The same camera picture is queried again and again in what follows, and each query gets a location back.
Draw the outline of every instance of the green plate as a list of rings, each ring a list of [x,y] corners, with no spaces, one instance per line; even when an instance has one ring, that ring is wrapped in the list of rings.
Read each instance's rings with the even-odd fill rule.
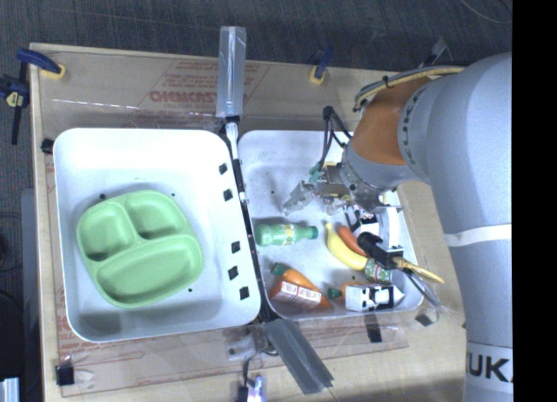
[[[188,218],[159,191],[134,191],[93,205],[77,223],[77,241],[100,293],[124,308],[170,297],[203,270]]]

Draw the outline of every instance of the white stripe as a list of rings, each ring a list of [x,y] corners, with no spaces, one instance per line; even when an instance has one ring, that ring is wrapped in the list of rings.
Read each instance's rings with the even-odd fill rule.
[[[461,247],[473,245],[482,241],[494,241],[496,239],[511,239],[513,237],[513,225],[489,225],[477,227],[461,233],[445,233],[445,242],[449,247]]]

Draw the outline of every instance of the gray floor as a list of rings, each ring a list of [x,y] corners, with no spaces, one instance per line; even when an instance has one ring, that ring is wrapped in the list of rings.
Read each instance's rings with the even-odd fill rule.
[[[30,42],[214,57],[223,24],[246,27],[247,58],[275,62],[304,64],[331,46],[333,66],[409,70],[440,37],[445,62],[510,51],[513,0],[464,2],[470,7],[462,0],[0,0],[0,72],[16,77],[17,48]],[[0,105],[0,291],[22,305],[17,214],[23,189],[33,186],[30,120],[24,110],[11,145],[12,117]]]

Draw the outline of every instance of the sink basin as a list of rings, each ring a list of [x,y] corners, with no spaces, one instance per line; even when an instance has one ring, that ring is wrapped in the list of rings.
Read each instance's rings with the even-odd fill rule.
[[[54,165],[66,312],[79,337],[156,337],[257,317],[261,297],[219,136],[71,129],[56,139]]]

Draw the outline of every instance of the wooden table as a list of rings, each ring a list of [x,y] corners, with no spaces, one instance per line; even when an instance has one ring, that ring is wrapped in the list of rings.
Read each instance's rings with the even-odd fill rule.
[[[221,361],[213,366],[218,358],[209,353],[207,367],[184,368],[187,360],[203,361],[204,348],[215,350],[215,340],[222,339],[222,333],[152,339],[149,347],[143,342],[139,349],[124,345],[106,350],[80,344],[64,325],[53,163],[51,155],[41,150],[45,138],[54,140],[75,126],[177,128],[192,119],[204,124],[205,114],[214,110],[216,59],[51,44],[31,48],[66,64],[67,69],[63,79],[54,81],[44,78],[36,67],[30,68],[44,400],[235,400],[241,382],[239,363]],[[330,67],[324,83],[315,85],[309,81],[310,70],[305,65],[248,61],[242,131],[321,130],[320,113],[328,104],[353,130],[359,121],[359,115],[352,113],[354,94],[385,75]],[[189,91],[189,96],[179,96],[180,91]],[[466,346],[463,309],[433,196],[427,185],[408,182],[399,188],[399,198],[406,207],[419,263],[446,280],[436,288],[443,305],[440,319],[424,327],[393,318],[391,326],[383,323],[391,338],[375,345],[363,335],[363,325],[346,329],[334,323],[310,324],[305,332],[332,373],[333,388],[304,396],[280,358],[262,358],[254,360],[251,376],[267,378],[268,400],[461,400]],[[183,349],[170,355],[168,350],[175,345]],[[136,357],[138,351],[143,359]],[[73,356],[78,385],[56,383],[56,366],[66,352]],[[92,359],[102,354],[109,365],[100,366]],[[118,387],[134,372],[142,377],[133,385]],[[103,391],[105,385],[112,389]]]

